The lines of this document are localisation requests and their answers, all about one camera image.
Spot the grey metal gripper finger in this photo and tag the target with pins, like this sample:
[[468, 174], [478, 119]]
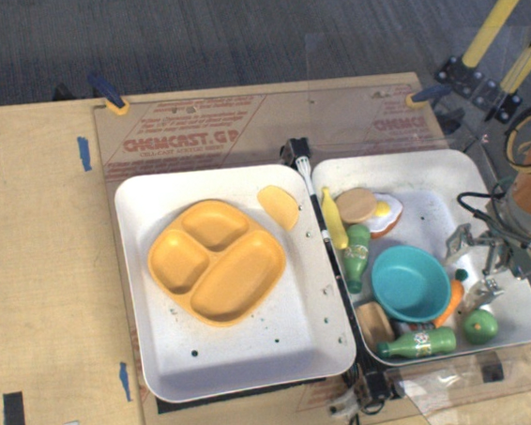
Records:
[[486, 288], [459, 239]]

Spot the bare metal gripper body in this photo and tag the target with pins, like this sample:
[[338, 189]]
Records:
[[517, 256]]

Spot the orange carrot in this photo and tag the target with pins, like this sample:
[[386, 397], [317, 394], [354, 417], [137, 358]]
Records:
[[454, 297]]

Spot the green apple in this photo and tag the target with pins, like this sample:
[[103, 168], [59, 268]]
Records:
[[481, 327]]

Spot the teal bowl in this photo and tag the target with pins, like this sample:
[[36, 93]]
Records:
[[410, 283]]

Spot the white plastic tray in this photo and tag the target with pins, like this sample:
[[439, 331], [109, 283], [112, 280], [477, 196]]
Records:
[[242, 351], [427, 175]]

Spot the white and yellow fried egg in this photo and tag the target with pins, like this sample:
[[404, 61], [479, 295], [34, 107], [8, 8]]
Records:
[[387, 215]]

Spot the green bottle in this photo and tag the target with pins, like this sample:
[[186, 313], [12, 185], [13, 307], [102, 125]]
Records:
[[421, 343], [357, 254]]

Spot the tan round biscuit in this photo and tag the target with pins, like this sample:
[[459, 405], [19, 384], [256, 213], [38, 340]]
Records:
[[355, 204]]

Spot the tan round bread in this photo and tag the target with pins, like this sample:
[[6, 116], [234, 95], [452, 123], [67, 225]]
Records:
[[374, 325]]

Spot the yellow banana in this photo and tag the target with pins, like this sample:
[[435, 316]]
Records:
[[333, 221]]

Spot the thin black and white rod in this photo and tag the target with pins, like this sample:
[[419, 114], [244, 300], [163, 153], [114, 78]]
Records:
[[328, 243]]

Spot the yellow flat slice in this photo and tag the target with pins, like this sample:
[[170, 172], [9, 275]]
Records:
[[280, 206]]

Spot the orange divided plate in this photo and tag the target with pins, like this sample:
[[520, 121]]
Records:
[[235, 281]]

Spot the brown cardboard board red print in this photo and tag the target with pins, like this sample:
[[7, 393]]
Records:
[[238, 129]]

